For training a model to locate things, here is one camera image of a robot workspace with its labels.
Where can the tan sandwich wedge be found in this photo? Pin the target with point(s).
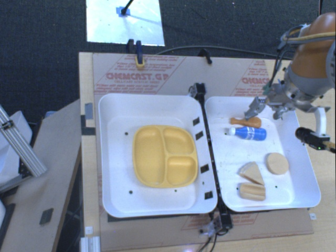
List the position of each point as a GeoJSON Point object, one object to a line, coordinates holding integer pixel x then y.
{"type": "Point", "coordinates": [254, 173]}

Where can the black cylinder on white bracket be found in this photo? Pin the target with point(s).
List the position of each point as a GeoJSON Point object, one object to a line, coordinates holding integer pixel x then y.
{"type": "Point", "coordinates": [309, 136]}

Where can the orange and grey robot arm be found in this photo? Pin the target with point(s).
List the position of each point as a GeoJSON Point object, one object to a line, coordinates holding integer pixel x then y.
{"type": "Point", "coordinates": [312, 48]}

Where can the tan bread bun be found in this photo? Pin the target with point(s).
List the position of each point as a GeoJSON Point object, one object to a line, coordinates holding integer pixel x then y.
{"type": "Point", "coordinates": [252, 191]}

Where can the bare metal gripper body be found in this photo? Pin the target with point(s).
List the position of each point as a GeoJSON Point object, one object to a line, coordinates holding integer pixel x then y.
{"type": "Point", "coordinates": [286, 96]}

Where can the blue bottle white cap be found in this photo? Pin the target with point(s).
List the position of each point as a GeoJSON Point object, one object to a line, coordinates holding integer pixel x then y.
{"type": "Point", "coordinates": [252, 133]}

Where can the yellow divided plate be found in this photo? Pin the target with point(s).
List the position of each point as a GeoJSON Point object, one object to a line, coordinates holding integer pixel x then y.
{"type": "Point", "coordinates": [149, 153]}

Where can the thin black rod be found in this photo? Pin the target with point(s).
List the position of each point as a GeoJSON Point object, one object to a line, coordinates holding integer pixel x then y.
{"type": "Point", "coordinates": [211, 151]}

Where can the white plastic tray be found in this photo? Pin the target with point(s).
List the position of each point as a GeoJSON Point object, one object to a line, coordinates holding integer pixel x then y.
{"type": "Point", "coordinates": [118, 151]}
{"type": "Point", "coordinates": [236, 153]}

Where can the brown cardboard board red print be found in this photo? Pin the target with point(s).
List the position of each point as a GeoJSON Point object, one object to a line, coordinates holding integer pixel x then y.
{"type": "Point", "coordinates": [168, 75]}

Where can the brown chicken drumstick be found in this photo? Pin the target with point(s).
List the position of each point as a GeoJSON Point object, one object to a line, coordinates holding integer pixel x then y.
{"type": "Point", "coordinates": [252, 121]}

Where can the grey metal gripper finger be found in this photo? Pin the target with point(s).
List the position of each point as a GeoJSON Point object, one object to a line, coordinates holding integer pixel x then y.
{"type": "Point", "coordinates": [255, 107]}
{"type": "Point", "coordinates": [278, 111]}

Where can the round tan biscuit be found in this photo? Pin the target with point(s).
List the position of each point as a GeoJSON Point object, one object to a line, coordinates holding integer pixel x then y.
{"type": "Point", "coordinates": [277, 163]}

